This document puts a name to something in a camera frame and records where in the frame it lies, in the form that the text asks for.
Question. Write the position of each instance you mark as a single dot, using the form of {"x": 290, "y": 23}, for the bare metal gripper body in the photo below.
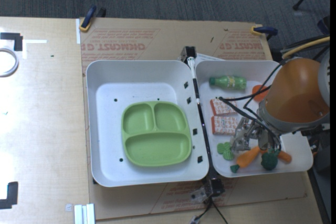
{"x": 253, "y": 130}

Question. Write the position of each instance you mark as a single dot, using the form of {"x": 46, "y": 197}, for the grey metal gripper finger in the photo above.
{"x": 240, "y": 144}
{"x": 265, "y": 142}

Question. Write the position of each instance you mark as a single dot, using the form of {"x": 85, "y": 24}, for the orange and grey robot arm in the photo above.
{"x": 296, "y": 91}

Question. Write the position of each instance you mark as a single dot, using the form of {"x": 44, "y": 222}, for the orange carrot with green top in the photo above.
{"x": 246, "y": 158}

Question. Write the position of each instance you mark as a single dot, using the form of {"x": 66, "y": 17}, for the green grapes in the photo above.
{"x": 223, "y": 149}

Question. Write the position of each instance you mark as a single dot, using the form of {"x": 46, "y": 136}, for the green broccoli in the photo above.
{"x": 269, "y": 161}

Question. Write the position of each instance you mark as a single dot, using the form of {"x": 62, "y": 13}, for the orange and white carton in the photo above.
{"x": 221, "y": 108}
{"x": 223, "y": 126}

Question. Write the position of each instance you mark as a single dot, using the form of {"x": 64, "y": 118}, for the orange sausage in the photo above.
{"x": 285, "y": 157}

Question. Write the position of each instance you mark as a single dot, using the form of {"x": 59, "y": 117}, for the white plastic tray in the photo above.
{"x": 296, "y": 157}
{"x": 105, "y": 126}

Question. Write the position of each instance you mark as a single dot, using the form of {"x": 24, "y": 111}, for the orange round toy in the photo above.
{"x": 258, "y": 91}

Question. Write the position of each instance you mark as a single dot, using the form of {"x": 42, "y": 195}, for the thin black and white rod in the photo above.
{"x": 200, "y": 110}

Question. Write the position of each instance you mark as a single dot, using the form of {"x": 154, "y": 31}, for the green plastic bottle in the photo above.
{"x": 228, "y": 82}

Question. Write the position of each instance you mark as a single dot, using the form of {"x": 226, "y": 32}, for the green divided plate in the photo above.
{"x": 156, "y": 141}

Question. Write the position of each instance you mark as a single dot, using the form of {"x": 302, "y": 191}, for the white paper sheet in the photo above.
{"x": 207, "y": 57}

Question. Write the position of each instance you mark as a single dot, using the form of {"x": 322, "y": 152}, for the brown cardboard board red print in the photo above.
{"x": 157, "y": 42}

